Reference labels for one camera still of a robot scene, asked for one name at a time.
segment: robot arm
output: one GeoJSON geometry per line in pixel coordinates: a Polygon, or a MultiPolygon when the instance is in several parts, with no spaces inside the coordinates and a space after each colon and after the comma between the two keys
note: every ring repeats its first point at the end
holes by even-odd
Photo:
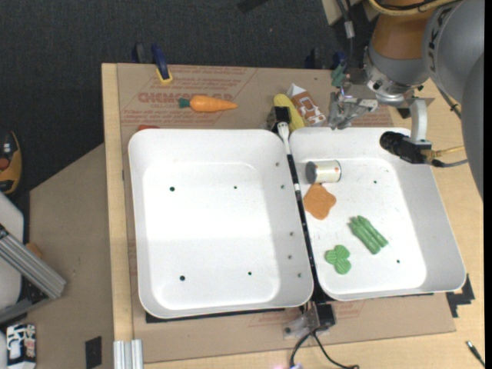
{"type": "Polygon", "coordinates": [[[425,139],[426,105],[413,94],[431,78],[444,97],[461,104],[465,150],[483,198],[485,0],[369,1],[381,14],[364,67],[359,79],[345,78],[332,95],[328,124],[347,127],[379,104],[409,108],[412,133],[404,146],[413,152],[411,162],[424,162],[418,156],[431,147],[425,139]],[[361,96],[361,86],[372,97],[361,96]]]}

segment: silver can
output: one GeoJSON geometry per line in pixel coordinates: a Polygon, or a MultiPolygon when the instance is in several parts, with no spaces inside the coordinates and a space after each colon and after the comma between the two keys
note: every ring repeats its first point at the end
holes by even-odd
{"type": "Polygon", "coordinates": [[[341,166],[337,160],[309,161],[306,179],[309,183],[335,183],[341,178],[341,166]]]}

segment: orange carrot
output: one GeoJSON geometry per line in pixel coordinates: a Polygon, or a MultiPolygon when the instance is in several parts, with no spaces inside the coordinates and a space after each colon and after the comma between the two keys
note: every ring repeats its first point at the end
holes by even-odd
{"type": "Polygon", "coordinates": [[[192,107],[196,112],[216,112],[237,108],[234,102],[207,95],[194,95],[191,100],[179,99],[179,108],[192,107]]]}

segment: dark carpet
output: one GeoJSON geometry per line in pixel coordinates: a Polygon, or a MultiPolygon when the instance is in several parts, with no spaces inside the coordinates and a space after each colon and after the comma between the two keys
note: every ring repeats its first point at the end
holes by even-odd
{"type": "MultiPolygon", "coordinates": [[[[364,22],[354,62],[368,40],[364,22]]],[[[321,0],[0,0],[0,126],[29,191],[104,141],[101,63],[158,43],[169,64],[330,68],[347,47],[321,0]]]]}

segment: white plastic tray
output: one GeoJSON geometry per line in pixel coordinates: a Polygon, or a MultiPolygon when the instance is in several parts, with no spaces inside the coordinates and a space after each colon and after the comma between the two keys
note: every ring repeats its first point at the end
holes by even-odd
{"type": "MultiPolygon", "coordinates": [[[[453,291],[466,277],[453,232],[428,165],[411,165],[379,145],[387,128],[302,128],[291,136],[303,195],[309,161],[338,160],[341,179],[323,184],[336,205],[322,221],[306,212],[317,275],[333,299],[348,301],[453,291]],[[363,215],[389,245],[372,255],[352,235],[348,222],[363,215]],[[324,259],[344,245],[351,270],[338,274],[324,259]]],[[[410,133],[404,129],[391,129],[410,133]]]]}
{"type": "Polygon", "coordinates": [[[149,129],[128,146],[138,290],[155,317],[301,306],[313,279],[284,146],[149,129]]]}

